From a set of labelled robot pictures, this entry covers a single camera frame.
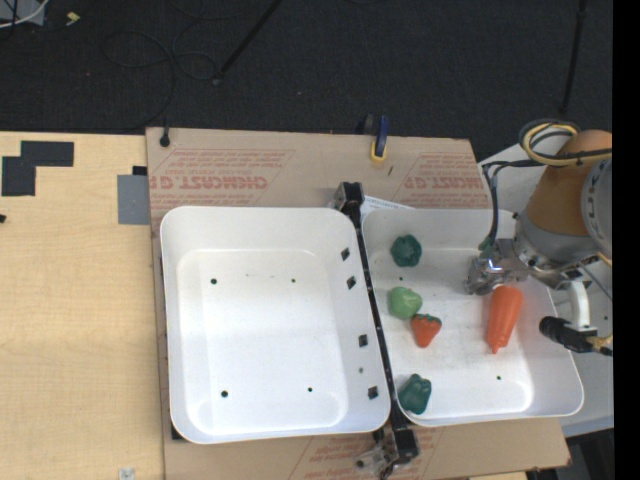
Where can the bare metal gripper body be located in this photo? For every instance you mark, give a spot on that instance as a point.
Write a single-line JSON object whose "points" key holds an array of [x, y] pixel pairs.
{"points": [[510, 265]]}

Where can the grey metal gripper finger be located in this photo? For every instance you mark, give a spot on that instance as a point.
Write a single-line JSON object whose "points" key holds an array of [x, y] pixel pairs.
{"points": [[494, 285], [475, 282]]}

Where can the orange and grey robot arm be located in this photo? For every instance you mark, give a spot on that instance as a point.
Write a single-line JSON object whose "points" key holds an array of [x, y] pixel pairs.
{"points": [[560, 203]]}

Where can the orange toy carrot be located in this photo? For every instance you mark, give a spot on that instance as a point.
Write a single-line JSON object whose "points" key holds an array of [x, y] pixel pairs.
{"points": [[504, 315]]}

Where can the orange-red toy strawberry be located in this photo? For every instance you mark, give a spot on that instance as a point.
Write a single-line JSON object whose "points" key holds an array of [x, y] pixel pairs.
{"points": [[426, 330]]}

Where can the light green toy pepper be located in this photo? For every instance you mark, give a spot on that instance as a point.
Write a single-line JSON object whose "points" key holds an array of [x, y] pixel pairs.
{"points": [[404, 302]]}

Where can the dark green toy pepper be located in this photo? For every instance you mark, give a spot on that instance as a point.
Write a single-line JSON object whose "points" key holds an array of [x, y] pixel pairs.
{"points": [[415, 394], [406, 251]]}

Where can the white plastic tray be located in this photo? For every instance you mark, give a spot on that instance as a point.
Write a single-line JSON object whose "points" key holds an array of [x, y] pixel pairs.
{"points": [[270, 328], [465, 368]]}

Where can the thin black rod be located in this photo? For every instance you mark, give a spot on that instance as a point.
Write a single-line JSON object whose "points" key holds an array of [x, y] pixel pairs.
{"points": [[372, 293]]}

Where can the white printed paper label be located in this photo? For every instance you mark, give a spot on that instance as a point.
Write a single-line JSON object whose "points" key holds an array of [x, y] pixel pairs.
{"points": [[385, 203]]}

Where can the brown cardboard board red print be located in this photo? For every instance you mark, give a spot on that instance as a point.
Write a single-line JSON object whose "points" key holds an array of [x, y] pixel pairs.
{"points": [[300, 178]]}

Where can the black cylinder on white bracket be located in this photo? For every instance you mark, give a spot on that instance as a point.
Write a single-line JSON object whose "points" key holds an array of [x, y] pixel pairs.
{"points": [[565, 332]]}

